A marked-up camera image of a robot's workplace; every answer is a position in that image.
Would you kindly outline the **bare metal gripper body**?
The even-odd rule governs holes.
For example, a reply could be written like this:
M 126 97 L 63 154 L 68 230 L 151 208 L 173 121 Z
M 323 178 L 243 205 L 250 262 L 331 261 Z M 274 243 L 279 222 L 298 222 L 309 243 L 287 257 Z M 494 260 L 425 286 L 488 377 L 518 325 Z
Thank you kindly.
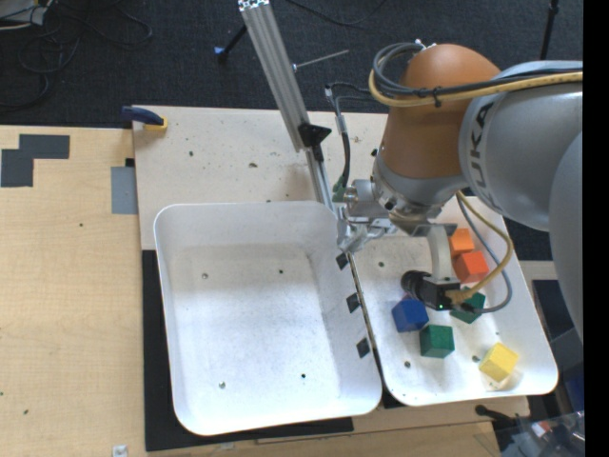
M 382 180 L 355 180 L 344 194 L 345 217 L 372 228 L 395 227 L 406 234 L 427 234 L 442 212 L 442 203 L 407 198 Z

